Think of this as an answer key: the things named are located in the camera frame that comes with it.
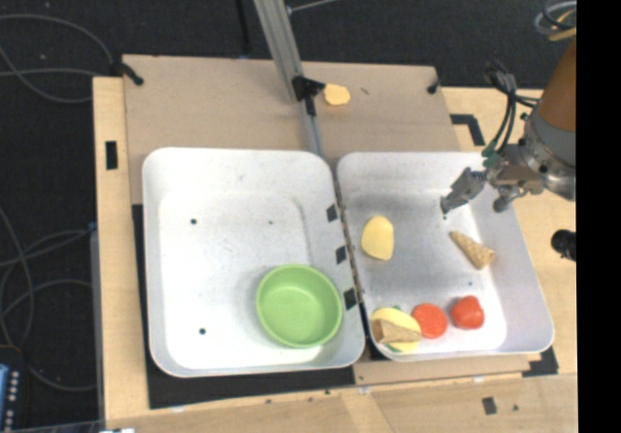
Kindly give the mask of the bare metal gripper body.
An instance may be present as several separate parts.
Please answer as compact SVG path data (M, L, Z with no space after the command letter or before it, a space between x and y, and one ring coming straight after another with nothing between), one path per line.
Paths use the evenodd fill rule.
M549 191L568 201L576 199L574 168L549 153L537 139L523 137L507 145L498 157L489 157L485 164L487 182L497 190L520 187L524 196Z

